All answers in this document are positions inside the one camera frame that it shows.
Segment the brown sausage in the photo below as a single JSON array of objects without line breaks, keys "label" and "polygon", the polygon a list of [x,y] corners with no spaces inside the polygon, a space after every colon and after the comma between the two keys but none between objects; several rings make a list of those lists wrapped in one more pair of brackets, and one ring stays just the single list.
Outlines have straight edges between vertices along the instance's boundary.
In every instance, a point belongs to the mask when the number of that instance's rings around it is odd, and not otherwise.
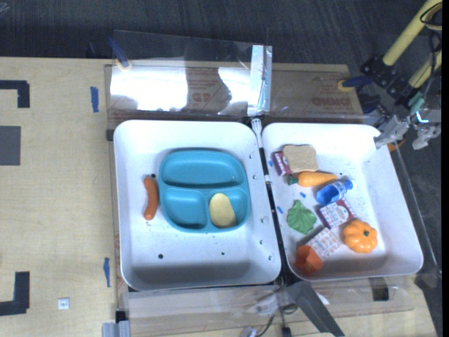
[{"label": "brown sausage", "polygon": [[143,180],[143,184],[145,185],[148,195],[148,204],[143,213],[143,217],[145,220],[152,220],[156,214],[157,206],[159,205],[159,193],[153,178],[146,177]]}]

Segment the dark floor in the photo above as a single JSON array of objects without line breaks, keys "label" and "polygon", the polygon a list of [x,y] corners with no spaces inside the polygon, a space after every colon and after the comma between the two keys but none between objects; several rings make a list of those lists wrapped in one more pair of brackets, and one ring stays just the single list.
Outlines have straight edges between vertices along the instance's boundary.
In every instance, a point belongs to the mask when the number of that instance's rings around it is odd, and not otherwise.
[{"label": "dark floor", "polygon": [[[268,43],[274,62],[347,64],[356,76],[368,58],[388,50],[425,1],[0,0],[0,56],[85,58],[91,45],[97,57],[109,58],[107,37],[123,29]],[[1,3],[9,6],[3,14]],[[396,64],[406,76],[429,56],[424,30]],[[414,150],[414,134],[400,148],[411,185],[402,182],[420,209],[416,219],[424,221],[417,230],[426,263],[417,283],[441,336],[441,137]]]}]

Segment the white plastic tray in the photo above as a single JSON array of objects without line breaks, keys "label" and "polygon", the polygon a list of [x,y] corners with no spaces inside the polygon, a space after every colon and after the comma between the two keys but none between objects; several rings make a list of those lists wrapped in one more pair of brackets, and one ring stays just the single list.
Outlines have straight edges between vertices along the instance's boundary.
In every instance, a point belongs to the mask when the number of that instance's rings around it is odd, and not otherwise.
[{"label": "white plastic tray", "polygon": [[[183,232],[158,208],[153,220],[145,176],[157,173],[163,159],[181,149],[211,148],[236,157],[246,170],[250,215],[236,230]],[[137,290],[265,284],[281,271],[262,163],[254,133],[236,122],[136,121],[114,132],[121,272]]]},{"label": "white plastic tray", "polygon": [[[299,278],[321,281],[411,275],[422,267],[422,250],[390,153],[387,146],[376,150],[373,142],[379,134],[372,126],[358,124],[275,123],[263,130],[262,142],[288,264]],[[271,163],[272,153],[282,150],[284,145],[306,144],[315,147],[320,171],[356,182],[354,189],[347,193],[347,201],[360,219],[379,232],[379,244],[373,252],[355,253],[343,245],[325,261],[320,271],[309,276],[295,266],[296,248],[307,237],[290,228],[286,217],[296,199],[316,211],[319,206],[314,196],[317,188],[288,185]],[[310,234],[322,227],[317,217]],[[332,229],[339,238],[342,237],[340,230]]]}]

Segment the bread slice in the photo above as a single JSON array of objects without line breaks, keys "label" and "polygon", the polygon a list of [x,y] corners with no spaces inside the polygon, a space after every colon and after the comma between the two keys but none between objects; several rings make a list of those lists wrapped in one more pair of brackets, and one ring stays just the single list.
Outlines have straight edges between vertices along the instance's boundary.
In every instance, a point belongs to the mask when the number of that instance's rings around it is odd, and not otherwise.
[{"label": "bread slice", "polygon": [[316,151],[312,145],[285,145],[282,153],[292,173],[318,170]]}]

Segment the orange carrot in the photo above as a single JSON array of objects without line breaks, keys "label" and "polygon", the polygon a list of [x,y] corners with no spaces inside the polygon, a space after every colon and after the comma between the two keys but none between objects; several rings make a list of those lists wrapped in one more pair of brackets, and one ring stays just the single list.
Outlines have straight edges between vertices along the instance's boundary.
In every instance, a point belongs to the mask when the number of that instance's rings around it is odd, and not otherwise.
[{"label": "orange carrot", "polygon": [[299,246],[296,250],[295,265],[306,275],[319,271],[323,267],[323,261],[315,250],[309,245]]},{"label": "orange carrot", "polygon": [[328,183],[336,178],[337,176],[333,173],[303,171],[298,175],[297,183],[303,187],[313,187]]},{"label": "orange carrot", "polygon": [[143,217],[145,220],[152,220],[156,214],[157,206],[159,204],[159,193],[157,191],[156,183],[151,177],[146,177],[143,180],[143,184],[145,185],[148,195],[147,208],[143,213]]}]

